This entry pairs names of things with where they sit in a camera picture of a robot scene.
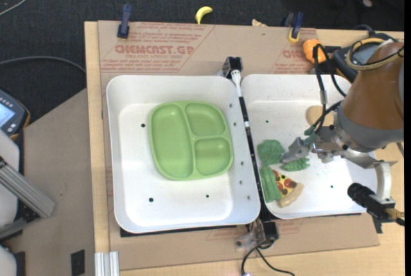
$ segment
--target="screen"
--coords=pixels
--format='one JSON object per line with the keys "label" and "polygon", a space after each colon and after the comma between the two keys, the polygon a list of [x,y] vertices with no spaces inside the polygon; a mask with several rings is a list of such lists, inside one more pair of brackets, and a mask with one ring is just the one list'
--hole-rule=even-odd
{"label": "screen", "polygon": [[0,104],[0,128],[13,117],[15,112]]}

